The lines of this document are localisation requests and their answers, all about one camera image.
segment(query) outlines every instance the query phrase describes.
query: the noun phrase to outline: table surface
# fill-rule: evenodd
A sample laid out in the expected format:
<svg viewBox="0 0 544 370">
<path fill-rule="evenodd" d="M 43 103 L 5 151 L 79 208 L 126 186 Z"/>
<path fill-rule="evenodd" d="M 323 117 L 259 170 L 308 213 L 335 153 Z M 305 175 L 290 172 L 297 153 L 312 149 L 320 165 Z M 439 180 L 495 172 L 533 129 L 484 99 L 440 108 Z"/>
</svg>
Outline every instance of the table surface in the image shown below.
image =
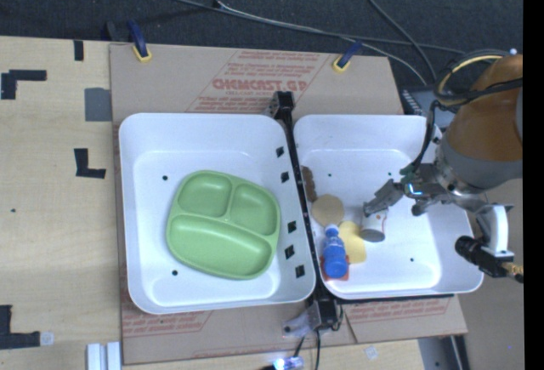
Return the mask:
<svg viewBox="0 0 544 370">
<path fill-rule="evenodd" d="M 108 45 L 85 42 L 85 62 L 74 63 L 72 41 L 0 37 L 0 72 L 48 72 L 46 82 L 19 82 L 16 99 L 0 105 L 0 305 L 13 305 L 12 332 L 54 334 L 51 346 L 0 350 L 0 368 L 85 368 L 87 344 L 121 340 L 112 126 L 86 122 L 83 100 L 86 88 L 110 88 Z M 75 178 L 75 148 L 88 148 L 89 167 L 107 169 L 104 179 Z M 489 287 L 494 293 L 495 283 Z M 476 305 L 470 299 L 469 311 Z M 519 292 L 514 303 L 519 311 Z M 377 358 L 366 353 L 371 346 Z M 123 368 L 255 369 L 284 355 Z M 302 355 L 312 367 L 315 349 Z M 415 339 L 323 348 L 320 368 L 339 367 L 423 363 Z"/>
</svg>

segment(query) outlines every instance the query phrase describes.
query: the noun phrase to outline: blue bottle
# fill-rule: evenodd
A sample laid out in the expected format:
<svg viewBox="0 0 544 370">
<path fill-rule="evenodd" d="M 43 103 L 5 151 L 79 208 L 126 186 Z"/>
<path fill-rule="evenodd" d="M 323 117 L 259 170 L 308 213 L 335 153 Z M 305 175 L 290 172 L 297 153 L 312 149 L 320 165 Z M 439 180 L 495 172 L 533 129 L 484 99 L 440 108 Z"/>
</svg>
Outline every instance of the blue bottle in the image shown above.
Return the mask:
<svg viewBox="0 0 544 370">
<path fill-rule="evenodd" d="M 338 227 L 328 225 L 325 228 L 325 242 L 323 244 L 323 269 L 330 278 L 341 278 L 348 273 L 346 248 L 338 236 Z"/>
</svg>

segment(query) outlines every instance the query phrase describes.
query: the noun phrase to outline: cardboard box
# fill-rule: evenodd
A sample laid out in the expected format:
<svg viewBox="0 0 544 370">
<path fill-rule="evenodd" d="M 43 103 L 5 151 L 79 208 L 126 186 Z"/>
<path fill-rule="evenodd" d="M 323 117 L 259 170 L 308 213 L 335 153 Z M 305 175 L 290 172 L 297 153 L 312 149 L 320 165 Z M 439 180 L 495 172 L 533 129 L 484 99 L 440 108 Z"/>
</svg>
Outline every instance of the cardboard box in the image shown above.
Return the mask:
<svg viewBox="0 0 544 370">
<path fill-rule="evenodd" d="M 293 350 L 282 322 L 305 303 L 154 316 L 127 291 L 118 129 L 138 112 L 262 113 L 277 90 L 291 90 L 295 121 L 307 114 L 401 114 L 387 59 L 355 56 L 336 73 L 337 54 L 151 45 L 137 60 L 130 44 L 111 44 L 116 209 L 121 266 L 122 344 L 125 364 Z M 456 296 L 345 305 L 339 331 L 324 346 L 465 333 Z"/>
</svg>

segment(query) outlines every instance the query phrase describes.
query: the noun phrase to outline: blue clip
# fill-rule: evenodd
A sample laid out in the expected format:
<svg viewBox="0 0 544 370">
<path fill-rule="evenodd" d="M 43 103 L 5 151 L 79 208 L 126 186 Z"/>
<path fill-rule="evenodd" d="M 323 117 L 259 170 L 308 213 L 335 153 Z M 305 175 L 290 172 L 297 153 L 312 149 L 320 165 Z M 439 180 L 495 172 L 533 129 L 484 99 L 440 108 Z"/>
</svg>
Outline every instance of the blue clip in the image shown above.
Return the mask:
<svg viewBox="0 0 544 370">
<path fill-rule="evenodd" d="M 134 40 L 133 51 L 134 54 L 136 54 L 136 58 L 142 63 L 150 61 L 153 55 L 151 54 L 149 49 L 147 49 L 144 35 L 139 29 L 138 24 L 136 24 L 136 22 L 134 22 L 133 20 L 129 20 L 127 21 L 127 27 L 128 30 L 130 30 L 130 36 Z"/>
<path fill-rule="evenodd" d="M 344 55 L 340 55 L 336 60 L 334 60 L 332 63 L 332 69 L 339 74 L 343 73 L 346 69 L 348 69 L 349 60 L 357 53 L 357 51 L 360 50 L 362 46 L 363 42 L 356 41 L 348 48 Z"/>
</svg>

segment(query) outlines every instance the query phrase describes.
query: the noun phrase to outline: robotic hand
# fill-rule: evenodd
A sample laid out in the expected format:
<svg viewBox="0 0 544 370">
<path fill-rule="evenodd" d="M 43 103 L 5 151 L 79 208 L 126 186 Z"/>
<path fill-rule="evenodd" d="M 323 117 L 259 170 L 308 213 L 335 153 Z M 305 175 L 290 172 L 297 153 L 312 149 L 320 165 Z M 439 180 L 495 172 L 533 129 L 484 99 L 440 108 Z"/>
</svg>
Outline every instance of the robotic hand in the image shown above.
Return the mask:
<svg viewBox="0 0 544 370">
<path fill-rule="evenodd" d="M 465 94 L 447 94 L 445 85 L 466 65 L 494 60 Z M 401 169 L 400 182 L 390 179 L 365 202 L 366 217 L 394 205 L 401 197 L 415 200 L 412 214 L 421 215 L 438 202 L 454 203 L 472 213 L 482 238 L 462 236 L 456 251 L 492 277 L 510 276 L 523 282 L 523 266 L 507 250 L 510 206 L 490 204 L 482 195 L 523 175 L 521 54 L 472 53 L 448 66 L 434 90 L 427 131 L 419 156 Z M 457 112 L 442 139 L 434 138 L 434 112 L 455 107 Z M 422 163 L 430 142 L 438 143 L 432 163 Z"/>
</svg>

